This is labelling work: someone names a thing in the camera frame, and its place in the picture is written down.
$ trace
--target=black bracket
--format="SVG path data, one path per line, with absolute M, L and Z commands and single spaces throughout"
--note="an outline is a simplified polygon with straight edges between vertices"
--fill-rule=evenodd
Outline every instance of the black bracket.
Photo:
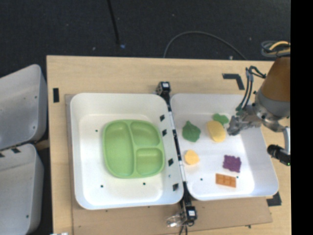
M 179 186 L 178 183 L 177 183 L 177 184 L 174 184 L 174 185 L 173 185 L 173 191 L 177 190 L 177 189 L 178 189 L 178 186 Z
M 171 92 L 171 86 L 169 82 L 159 82 L 156 88 L 156 93 L 162 97 L 168 107 L 168 111 L 172 111 L 171 104 L 170 104 L 170 92 Z
M 11 149 L 14 153 L 20 153 L 21 151 L 18 148 L 12 148 Z
M 53 88 L 53 103 L 60 102 L 59 88 Z
M 280 198 L 279 192 L 273 195 L 273 198 L 267 199 L 268 206 L 281 206 L 282 200 Z
M 174 160 L 173 160 L 173 159 L 170 159 L 170 160 L 168 161 L 168 166 L 171 166 L 173 163 L 174 163 Z
M 222 73 L 223 79 L 236 79 L 239 90 L 244 90 L 245 86 L 239 74 Z

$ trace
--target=white bin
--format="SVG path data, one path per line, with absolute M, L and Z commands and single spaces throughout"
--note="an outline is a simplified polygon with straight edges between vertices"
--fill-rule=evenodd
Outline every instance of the white bin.
M 155 94 L 75 95 L 68 104 L 68 117 L 77 202 L 85 209 L 174 204 L 183 195 L 183 175 L 190 194 L 202 201 L 274 195 L 278 180 L 260 128 L 245 130 L 237 136 L 227 135 L 223 143 L 214 143 L 208 136 L 205 125 L 212 115 L 225 114 L 230 119 L 241 100 L 241 95 L 177 94 L 171 99 L 171 114 L 164 99 Z M 164 121 L 160 121 L 161 115 L 165 116 Z M 102 150 L 102 130 L 117 119 L 146 120 L 160 132 L 167 130 L 163 137 L 166 166 L 161 173 L 139 179 L 121 179 L 109 173 Z M 182 138 L 187 120 L 201 129 L 196 143 Z M 200 163 L 187 165 L 183 159 L 179 165 L 173 128 L 182 157 L 193 149 Z M 225 154 L 241 158 L 240 173 L 223 169 Z M 170 159 L 174 162 L 172 166 L 168 165 Z M 237 187 L 217 185 L 215 173 L 237 177 Z M 173 191 L 175 184 L 179 188 Z
M 46 130 L 47 86 L 31 65 L 0 79 L 0 235 L 35 231 L 44 166 L 31 142 Z

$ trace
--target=white tray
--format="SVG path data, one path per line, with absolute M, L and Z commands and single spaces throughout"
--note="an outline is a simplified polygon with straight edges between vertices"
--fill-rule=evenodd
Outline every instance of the white tray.
M 271 196 L 278 191 L 278 180 L 260 128 L 243 130 L 236 136 L 226 134 L 221 143 L 209 136 L 206 123 L 212 116 L 218 113 L 230 120 L 242 98 L 242 95 L 234 94 L 176 94 L 171 98 L 182 158 L 189 149 L 200 158 L 195 165 L 188 165 L 183 159 L 188 190 L 198 200 Z M 196 142 L 182 137 L 187 120 L 201 130 Z M 240 157 L 239 173 L 223 168 L 224 155 Z M 216 173 L 236 177 L 237 186 L 216 184 Z
M 75 95 L 69 104 L 74 192 L 85 209 L 167 205 L 179 202 L 182 179 L 171 120 L 163 98 L 154 94 Z M 105 167 L 102 129 L 117 119 L 146 120 L 163 136 L 165 167 L 159 174 L 135 179 L 117 178 Z

